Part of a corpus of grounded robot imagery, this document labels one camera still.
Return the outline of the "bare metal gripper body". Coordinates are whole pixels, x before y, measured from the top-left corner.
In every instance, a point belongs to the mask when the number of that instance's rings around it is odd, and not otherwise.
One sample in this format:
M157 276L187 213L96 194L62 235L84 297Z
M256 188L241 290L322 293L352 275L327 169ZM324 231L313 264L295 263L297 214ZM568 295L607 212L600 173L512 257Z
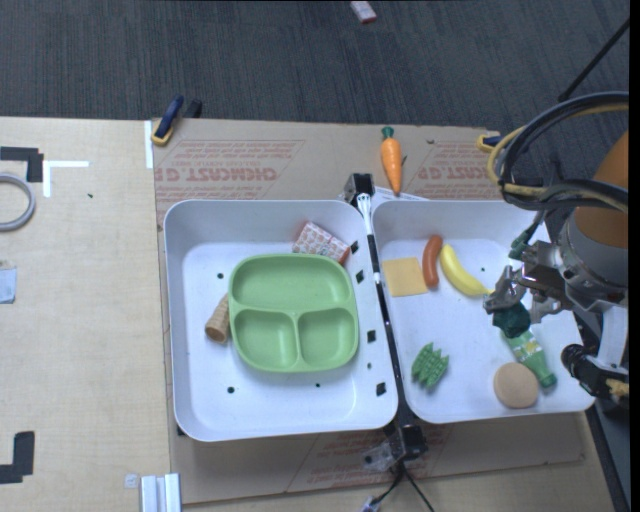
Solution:
M571 311L574 303L565 291L565 280L556 264L557 247L536 241L521 255L518 282L532 295L552 297L559 301L559 311Z

